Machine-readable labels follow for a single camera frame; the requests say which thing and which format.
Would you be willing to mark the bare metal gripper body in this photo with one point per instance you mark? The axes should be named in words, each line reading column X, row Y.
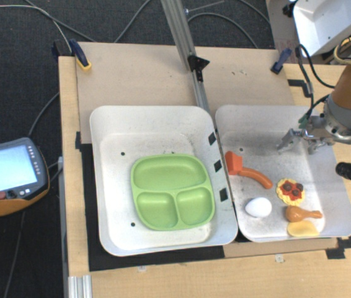
column 321, row 130

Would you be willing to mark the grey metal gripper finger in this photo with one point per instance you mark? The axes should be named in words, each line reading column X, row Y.
column 290, row 138
column 315, row 145

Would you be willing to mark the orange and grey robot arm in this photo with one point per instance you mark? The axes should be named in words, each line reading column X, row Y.
column 349, row 85

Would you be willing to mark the white plastic tray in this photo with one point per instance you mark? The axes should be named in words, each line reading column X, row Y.
column 318, row 172
column 116, row 182

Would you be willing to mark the orange sausage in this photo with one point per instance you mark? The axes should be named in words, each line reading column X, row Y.
column 256, row 176

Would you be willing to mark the yellow spaghetti with meatballs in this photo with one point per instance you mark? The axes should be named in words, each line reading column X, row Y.
column 290, row 192

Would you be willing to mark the brown chicken drumstick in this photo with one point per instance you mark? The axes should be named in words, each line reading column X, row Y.
column 298, row 214

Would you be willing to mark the white egg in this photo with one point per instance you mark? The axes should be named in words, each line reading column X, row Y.
column 258, row 207

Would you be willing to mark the yellow potato crisp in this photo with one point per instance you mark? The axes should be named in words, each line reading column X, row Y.
column 302, row 229

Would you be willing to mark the green divided plate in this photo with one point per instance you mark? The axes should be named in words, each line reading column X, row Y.
column 169, row 174

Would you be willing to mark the brown cardboard board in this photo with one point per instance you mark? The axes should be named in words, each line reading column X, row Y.
column 138, row 79

